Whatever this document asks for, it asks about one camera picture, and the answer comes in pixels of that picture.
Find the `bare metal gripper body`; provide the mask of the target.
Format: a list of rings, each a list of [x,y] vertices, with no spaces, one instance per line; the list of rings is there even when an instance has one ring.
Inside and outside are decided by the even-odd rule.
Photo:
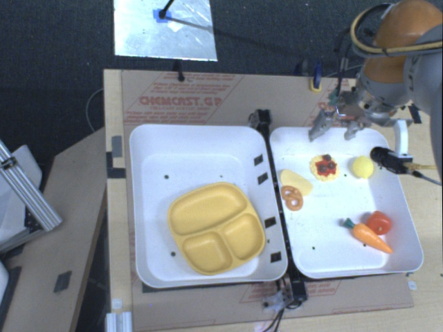
[[[373,124],[386,127],[395,115],[395,107],[379,100],[367,91],[343,91],[331,96],[331,105],[342,121],[355,122],[365,127]]]

